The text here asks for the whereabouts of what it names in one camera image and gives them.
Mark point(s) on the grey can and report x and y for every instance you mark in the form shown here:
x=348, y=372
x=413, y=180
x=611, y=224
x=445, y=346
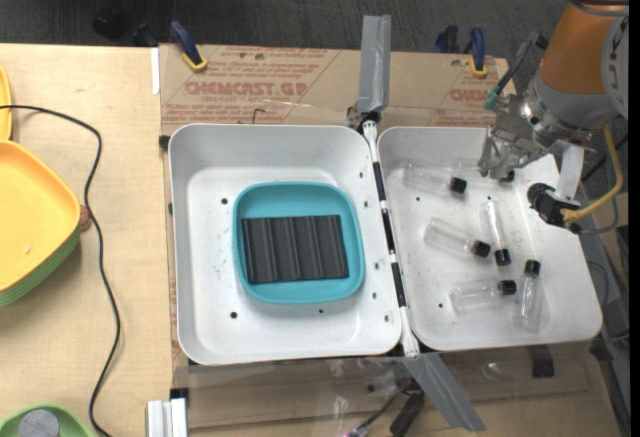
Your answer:
x=39, y=424

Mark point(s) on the teal plate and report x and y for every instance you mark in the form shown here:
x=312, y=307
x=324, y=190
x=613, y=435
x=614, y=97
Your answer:
x=297, y=197

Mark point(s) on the small brown disc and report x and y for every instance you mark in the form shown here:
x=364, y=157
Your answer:
x=85, y=217

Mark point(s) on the black ribbed rack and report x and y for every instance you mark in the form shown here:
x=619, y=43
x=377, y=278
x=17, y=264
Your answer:
x=295, y=249

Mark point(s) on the black cylinder on white bracket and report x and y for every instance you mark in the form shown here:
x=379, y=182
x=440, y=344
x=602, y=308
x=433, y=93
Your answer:
x=547, y=202

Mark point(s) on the brown cardboard board red print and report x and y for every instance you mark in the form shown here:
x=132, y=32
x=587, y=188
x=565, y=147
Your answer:
x=280, y=90

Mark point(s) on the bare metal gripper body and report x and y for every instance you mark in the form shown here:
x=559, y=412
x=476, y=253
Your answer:
x=520, y=135

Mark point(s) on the thin black and white rod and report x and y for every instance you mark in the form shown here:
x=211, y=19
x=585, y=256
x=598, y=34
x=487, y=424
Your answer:
x=386, y=225

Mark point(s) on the white plastic tray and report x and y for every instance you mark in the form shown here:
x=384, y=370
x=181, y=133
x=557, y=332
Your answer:
x=555, y=285
x=205, y=245

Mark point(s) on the clear plastic bottle black cap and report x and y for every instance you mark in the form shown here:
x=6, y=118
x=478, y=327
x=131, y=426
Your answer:
x=475, y=296
x=529, y=300
x=508, y=176
x=430, y=179
x=450, y=234
x=494, y=225

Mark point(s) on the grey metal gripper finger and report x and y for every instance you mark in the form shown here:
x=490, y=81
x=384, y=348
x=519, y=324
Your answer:
x=485, y=167
x=504, y=170

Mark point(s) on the yellow plate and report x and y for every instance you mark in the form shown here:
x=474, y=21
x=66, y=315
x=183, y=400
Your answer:
x=30, y=210

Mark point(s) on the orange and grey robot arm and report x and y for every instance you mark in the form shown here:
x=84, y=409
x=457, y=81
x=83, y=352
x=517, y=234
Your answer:
x=575, y=50

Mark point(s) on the green plate stack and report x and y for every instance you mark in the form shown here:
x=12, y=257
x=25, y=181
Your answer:
x=55, y=282

